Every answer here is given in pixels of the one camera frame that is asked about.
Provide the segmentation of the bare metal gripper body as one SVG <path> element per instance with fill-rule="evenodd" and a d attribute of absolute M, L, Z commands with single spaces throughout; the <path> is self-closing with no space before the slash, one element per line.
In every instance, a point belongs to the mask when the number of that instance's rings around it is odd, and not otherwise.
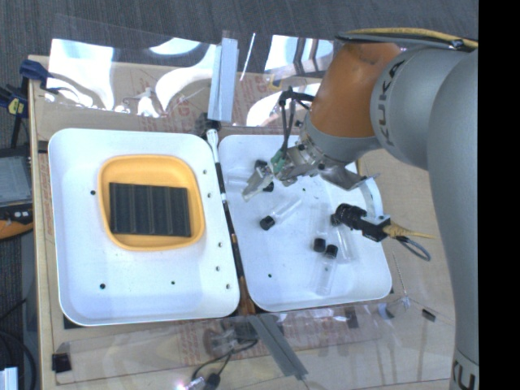
<path fill-rule="evenodd" d="M 310 145 L 303 143 L 286 149 L 280 148 L 271 158 L 274 177 L 284 186 L 289 186 L 295 184 L 299 176 L 316 176 L 325 169 L 325 164 L 314 153 Z"/>

